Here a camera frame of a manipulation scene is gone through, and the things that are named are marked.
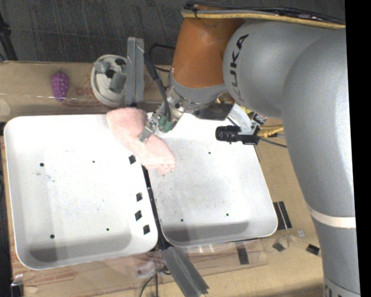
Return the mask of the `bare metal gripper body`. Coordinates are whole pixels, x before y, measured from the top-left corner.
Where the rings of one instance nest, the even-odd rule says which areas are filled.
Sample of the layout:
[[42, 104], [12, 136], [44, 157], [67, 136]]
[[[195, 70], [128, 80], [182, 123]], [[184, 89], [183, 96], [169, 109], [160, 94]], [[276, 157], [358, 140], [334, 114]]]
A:
[[186, 110], [183, 98], [175, 89], [162, 91], [161, 96], [162, 103], [147, 122], [150, 130], [174, 129]]

